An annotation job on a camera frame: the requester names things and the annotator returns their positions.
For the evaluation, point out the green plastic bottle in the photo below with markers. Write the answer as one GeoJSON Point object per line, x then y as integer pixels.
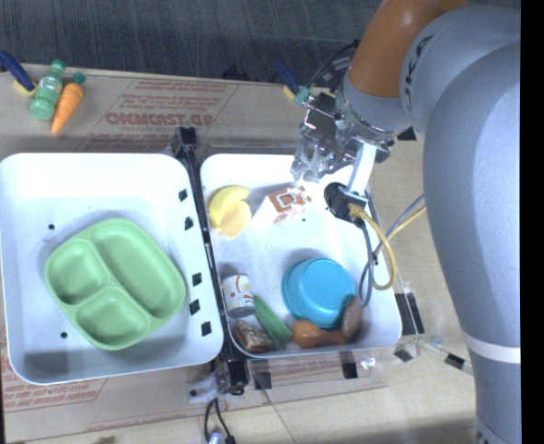
{"type": "Point", "coordinates": [46, 93]}

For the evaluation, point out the white plastic tray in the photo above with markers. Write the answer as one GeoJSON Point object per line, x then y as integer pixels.
{"type": "Point", "coordinates": [263, 257]}
{"type": "Point", "coordinates": [36, 188]}

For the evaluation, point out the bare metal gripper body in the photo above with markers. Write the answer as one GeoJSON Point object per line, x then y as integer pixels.
{"type": "Point", "coordinates": [330, 130]}

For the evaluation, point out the white carton with orange print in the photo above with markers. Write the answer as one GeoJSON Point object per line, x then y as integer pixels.
{"type": "Point", "coordinates": [279, 206]}

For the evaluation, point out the blue bowl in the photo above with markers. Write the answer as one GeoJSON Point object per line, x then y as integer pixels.
{"type": "Point", "coordinates": [318, 292]}

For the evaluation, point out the yellow banana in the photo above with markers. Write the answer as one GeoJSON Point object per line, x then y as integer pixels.
{"type": "Point", "coordinates": [228, 211]}

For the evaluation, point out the brown sausage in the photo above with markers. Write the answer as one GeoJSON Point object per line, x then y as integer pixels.
{"type": "Point", "coordinates": [352, 319]}

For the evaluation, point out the green pea pod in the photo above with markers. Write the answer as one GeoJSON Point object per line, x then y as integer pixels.
{"type": "Point", "coordinates": [272, 322]}

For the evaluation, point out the brown bread slice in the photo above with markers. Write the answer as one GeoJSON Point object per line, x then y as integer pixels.
{"type": "Point", "coordinates": [252, 336]}

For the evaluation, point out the small white can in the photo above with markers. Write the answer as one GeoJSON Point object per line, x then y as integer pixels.
{"type": "Point", "coordinates": [238, 296]}

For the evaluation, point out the brown cardboard board red print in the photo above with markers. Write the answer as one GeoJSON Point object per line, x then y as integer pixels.
{"type": "Point", "coordinates": [128, 109]}

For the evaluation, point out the orange carrot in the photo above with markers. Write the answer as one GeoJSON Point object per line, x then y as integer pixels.
{"type": "Point", "coordinates": [67, 102]}

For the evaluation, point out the orange chicken drumstick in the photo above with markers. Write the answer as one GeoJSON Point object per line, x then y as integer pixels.
{"type": "Point", "coordinates": [311, 334]}

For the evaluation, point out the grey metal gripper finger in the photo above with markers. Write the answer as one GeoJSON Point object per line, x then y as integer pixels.
{"type": "Point", "coordinates": [299, 168]}
{"type": "Point", "coordinates": [322, 167]}

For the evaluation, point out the black cylinder on white bracket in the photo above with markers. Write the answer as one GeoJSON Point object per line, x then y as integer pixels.
{"type": "Point", "coordinates": [343, 199]}

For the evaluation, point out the green divided plate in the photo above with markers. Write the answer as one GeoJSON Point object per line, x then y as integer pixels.
{"type": "Point", "coordinates": [128, 257]}

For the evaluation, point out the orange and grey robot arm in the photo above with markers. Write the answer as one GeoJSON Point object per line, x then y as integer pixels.
{"type": "Point", "coordinates": [471, 164]}

